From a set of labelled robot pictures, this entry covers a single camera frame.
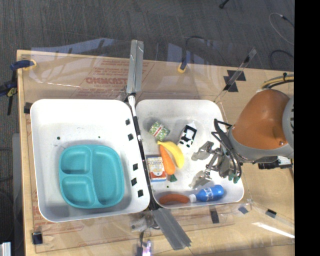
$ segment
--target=yellow banana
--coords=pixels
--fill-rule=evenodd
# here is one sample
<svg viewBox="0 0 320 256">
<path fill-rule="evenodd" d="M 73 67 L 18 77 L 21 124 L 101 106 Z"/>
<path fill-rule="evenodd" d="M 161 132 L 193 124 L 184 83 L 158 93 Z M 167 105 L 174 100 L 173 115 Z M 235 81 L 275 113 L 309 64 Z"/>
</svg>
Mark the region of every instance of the yellow banana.
<svg viewBox="0 0 320 256">
<path fill-rule="evenodd" d="M 185 157 L 181 149 L 172 141 L 157 141 L 158 145 L 164 146 L 174 157 L 176 166 L 182 168 L 185 164 Z"/>
</svg>

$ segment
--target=bottle cap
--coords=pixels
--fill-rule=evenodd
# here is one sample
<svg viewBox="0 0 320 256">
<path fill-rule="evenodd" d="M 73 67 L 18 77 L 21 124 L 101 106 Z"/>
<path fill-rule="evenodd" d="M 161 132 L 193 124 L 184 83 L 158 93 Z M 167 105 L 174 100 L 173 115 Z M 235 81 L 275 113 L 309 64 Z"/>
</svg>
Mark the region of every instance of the bottle cap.
<svg viewBox="0 0 320 256">
<path fill-rule="evenodd" d="M 197 198 L 196 198 L 196 195 L 195 195 L 195 194 L 189 195 L 189 199 L 190 199 L 190 202 L 191 202 L 191 203 L 194 203 L 194 202 L 197 201 Z"/>
</svg>

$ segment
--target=blue bottle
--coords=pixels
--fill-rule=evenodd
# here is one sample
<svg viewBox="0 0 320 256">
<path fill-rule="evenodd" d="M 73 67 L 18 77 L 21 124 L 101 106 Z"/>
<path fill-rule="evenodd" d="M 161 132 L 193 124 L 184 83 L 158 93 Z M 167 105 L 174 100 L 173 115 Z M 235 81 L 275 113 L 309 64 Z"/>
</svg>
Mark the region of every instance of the blue bottle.
<svg viewBox="0 0 320 256">
<path fill-rule="evenodd" d="M 221 185 L 214 185 L 212 187 L 206 187 L 201 189 L 197 194 L 189 195 L 191 203 L 196 201 L 207 202 L 220 199 L 224 195 L 225 191 Z"/>
</svg>

